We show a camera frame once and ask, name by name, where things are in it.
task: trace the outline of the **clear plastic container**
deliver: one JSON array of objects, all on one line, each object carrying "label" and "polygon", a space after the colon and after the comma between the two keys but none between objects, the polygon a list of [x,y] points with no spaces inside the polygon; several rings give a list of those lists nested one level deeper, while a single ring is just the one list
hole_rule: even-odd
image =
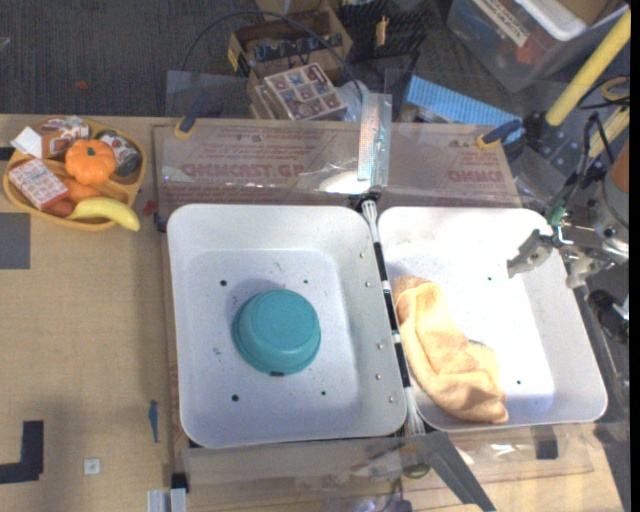
[{"label": "clear plastic container", "polygon": [[556,0],[454,0],[447,25],[517,92],[584,57],[626,9],[589,26]]}]

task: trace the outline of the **table surface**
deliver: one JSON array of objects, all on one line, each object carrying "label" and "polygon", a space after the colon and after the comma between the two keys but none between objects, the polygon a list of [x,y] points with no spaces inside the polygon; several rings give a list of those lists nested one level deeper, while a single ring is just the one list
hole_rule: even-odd
[{"label": "table surface", "polygon": [[[0,147],[40,117],[0,115]],[[92,233],[32,217],[30,268],[0,269],[0,464],[20,460],[24,421],[44,421],[45,432],[40,479],[0,485],[0,510],[144,511],[147,491],[167,489],[175,467],[165,235],[143,210],[156,194],[152,128],[175,120],[95,119],[128,133],[147,152],[149,165],[134,204],[142,228]],[[0,173],[4,167],[1,162]],[[19,211],[0,194],[0,212]],[[158,404],[158,442],[148,419],[152,400]],[[498,510],[623,510],[593,425],[568,428],[584,439],[593,470],[482,482]],[[89,458],[100,459],[100,473],[84,474]],[[447,488],[431,487],[407,482],[405,498],[414,510],[478,510],[460,505]],[[209,508],[215,508],[213,501],[190,495],[189,510]],[[320,510],[320,504],[269,508],[276,509]]]}]

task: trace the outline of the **banana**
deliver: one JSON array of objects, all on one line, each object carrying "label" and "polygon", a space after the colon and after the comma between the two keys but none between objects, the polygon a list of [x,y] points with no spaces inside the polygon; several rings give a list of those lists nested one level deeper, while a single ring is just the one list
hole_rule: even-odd
[{"label": "banana", "polygon": [[66,218],[69,220],[105,218],[113,220],[131,231],[140,229],[140,219],[138,219],[136,212],[111,197],[91,197],[80,201]]}]

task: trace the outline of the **teal bowl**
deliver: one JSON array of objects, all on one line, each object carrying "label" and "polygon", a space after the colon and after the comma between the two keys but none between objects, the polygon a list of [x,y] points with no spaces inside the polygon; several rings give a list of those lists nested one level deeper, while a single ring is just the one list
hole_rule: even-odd
[{"label": "teal bowl", "polygon": [[320,322],[299,293],[272,290],[255,295],[238,310],[233,342],[242,358],[269,375],[304,370],[320,349]]}]

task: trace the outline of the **orange cloth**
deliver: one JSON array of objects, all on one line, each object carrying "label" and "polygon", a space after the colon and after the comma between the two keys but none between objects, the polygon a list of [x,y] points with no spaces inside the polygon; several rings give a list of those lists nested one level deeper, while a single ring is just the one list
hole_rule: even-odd
[{"label": "orange cloth", "polygon": [[505,423],[509,414],[495,353],[470,342],[453,323],[442,289],[401,276],[394,300],[407,361],[431,399],[462,420]]}]

